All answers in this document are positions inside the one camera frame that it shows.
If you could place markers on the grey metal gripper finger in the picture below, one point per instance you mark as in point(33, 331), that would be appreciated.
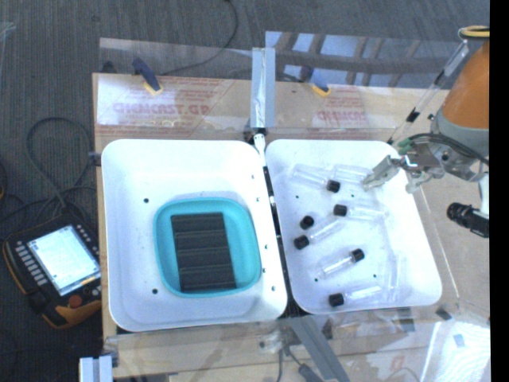
point(381, 172)
point(415, 182)

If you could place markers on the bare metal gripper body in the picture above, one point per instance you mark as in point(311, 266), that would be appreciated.
point(427, 158)

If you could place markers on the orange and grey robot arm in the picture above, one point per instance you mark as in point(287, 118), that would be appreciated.
point(469, 90)

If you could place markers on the clear plastic bottle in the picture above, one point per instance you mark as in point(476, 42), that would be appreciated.
point(352, 172)

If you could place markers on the clear bottle with black cap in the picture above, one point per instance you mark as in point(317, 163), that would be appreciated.
point(306, 222)
point(340, 210)
point(336, 299)
point(333, 185)
point(301, 242)
point(357, 255)

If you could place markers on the brown cardboard board red print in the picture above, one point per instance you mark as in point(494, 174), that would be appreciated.
point(445, 229)

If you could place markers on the white plastic tray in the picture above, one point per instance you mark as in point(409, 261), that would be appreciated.
point(131, 221)
point(405, 253)

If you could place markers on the turquoise plastic bowl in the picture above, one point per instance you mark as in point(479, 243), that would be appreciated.
point(242, 237)

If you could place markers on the black ribbed block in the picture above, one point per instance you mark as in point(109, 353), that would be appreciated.
point(203, 253)

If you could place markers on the black cylinder on white bracket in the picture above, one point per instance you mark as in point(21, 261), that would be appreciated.
point(469, 216)

